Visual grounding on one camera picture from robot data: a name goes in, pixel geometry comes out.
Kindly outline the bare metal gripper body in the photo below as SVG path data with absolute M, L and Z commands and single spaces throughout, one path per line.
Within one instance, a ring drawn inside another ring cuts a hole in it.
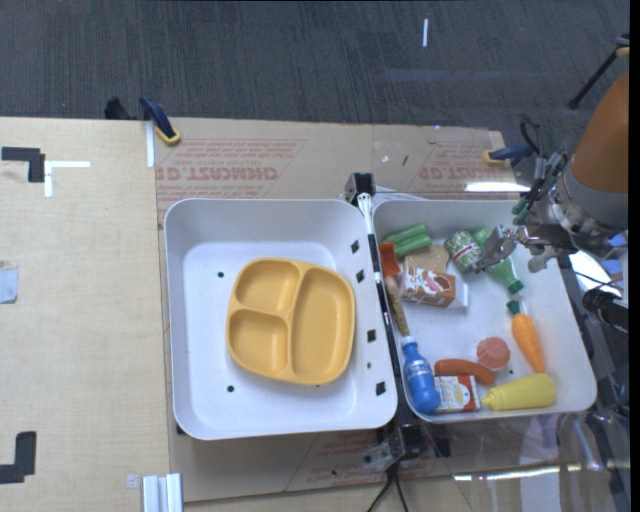
M 534 201 L 522 196 L 515 205 L 515 239 L 530 248 L 606 251 L 608 226 L 570 197 L 552 195 Z

